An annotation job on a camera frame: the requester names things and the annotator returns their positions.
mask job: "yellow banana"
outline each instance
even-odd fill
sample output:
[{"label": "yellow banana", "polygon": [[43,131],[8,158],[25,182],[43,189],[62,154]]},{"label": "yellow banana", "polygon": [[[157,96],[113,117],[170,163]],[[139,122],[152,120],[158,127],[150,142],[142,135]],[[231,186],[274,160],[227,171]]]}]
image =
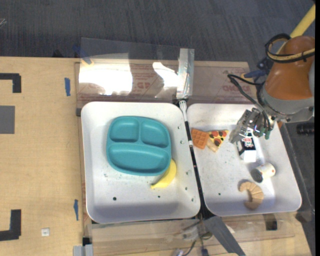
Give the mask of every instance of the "yellow banana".
[{"label": "yellow banana", "polygon": [[157,183],[151,185],[151,188],[166,188],[173,181],[176,173],[177,165],[175,161],[171,159],[168,169],[164,172],[163,176],[158,180]]}]

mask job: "blue tape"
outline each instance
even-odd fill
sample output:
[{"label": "blue tape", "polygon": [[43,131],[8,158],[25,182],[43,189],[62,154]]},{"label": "blue tape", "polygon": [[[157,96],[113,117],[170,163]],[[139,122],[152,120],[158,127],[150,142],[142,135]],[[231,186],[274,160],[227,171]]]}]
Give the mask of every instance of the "blue tape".
[{"label": "blue tape", "polygon": [[71,86],[70,86],[70,79],[69,78],[64,78],[64,88],[67,96],[71,96],[70,91],[71,91]]},{"label": "blue tape", "polygon": [[78,200],[74,199],[73,209],[75,212],[75,218],[78,221],[79,220],[79,207],[78,207]]}]

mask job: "gray square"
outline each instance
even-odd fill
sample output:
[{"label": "gray square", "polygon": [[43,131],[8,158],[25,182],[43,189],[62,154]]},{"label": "gray square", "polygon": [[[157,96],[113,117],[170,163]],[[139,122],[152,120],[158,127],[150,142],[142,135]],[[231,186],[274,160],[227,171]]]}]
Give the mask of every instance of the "gray square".
[{"label": "gray square", "polygon": [[0,106],[0,134],[15,133],[15,106]]}]

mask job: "yellow pole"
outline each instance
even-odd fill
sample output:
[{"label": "yellow pole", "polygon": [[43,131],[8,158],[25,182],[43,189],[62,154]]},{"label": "yellow pole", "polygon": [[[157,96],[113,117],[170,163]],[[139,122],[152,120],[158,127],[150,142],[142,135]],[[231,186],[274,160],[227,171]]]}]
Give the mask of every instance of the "yellow pole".
[{"label": "yellow pole", "polygon": [[299,24],[292,31],[290,36],[295,38],[297,36],[302,36],[304,32],[309,28],[309,26],[316,19],[316,5],[314,4],[310,10],[306,13],[306,15],[302,18]]}]

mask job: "black corner marker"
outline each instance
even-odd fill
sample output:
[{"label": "black corner marker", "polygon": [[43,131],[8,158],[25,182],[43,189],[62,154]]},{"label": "black corner marker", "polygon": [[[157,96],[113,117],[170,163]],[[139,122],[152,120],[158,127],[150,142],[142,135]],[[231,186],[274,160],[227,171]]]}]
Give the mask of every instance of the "black corner marker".
[{"label": "black corner marker", "polygon": [[21,93],[21,75],[18,73],[0,73],[0,80],[12,80],[12,93]]},{"label": "black corner marker", "polygon": [[0,241],[16,240],[21,236],[21,209],[11,210],[10,229],[0,231]]}]

